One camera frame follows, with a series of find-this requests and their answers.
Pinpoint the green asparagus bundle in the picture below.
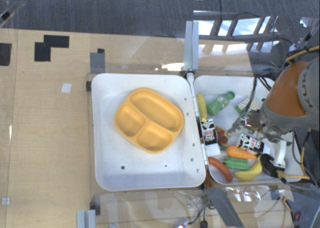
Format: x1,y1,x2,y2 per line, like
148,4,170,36
223,156,251,172

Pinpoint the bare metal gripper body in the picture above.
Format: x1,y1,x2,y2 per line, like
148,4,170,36
245,109,285,143

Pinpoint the red sausage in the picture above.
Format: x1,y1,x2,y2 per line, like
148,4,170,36
207,156,234,183

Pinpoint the black cylinder on white bracket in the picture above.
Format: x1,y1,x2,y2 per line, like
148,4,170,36
259,139,287,178

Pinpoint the yellow corn cob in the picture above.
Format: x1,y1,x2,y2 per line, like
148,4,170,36
196,93,209,123

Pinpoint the yellow divided plate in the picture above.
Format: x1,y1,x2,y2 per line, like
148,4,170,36
114,87,185,154

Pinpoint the white plastic tray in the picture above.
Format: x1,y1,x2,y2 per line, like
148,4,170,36
193,75,305,186
91,73,207,192

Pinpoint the orange carrot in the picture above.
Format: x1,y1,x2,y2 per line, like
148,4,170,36
226,145,258,160

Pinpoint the cow print milk carton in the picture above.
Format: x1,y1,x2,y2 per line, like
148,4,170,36
199,118,221,157
237,133,271,155

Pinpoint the green and yellow patterned carton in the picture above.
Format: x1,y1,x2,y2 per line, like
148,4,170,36
234,98,262,118

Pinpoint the yellow banana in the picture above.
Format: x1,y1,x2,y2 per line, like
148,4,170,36
233,156,264,182

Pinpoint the green plastic bottle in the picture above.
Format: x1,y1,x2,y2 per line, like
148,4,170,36
206,91,236,117

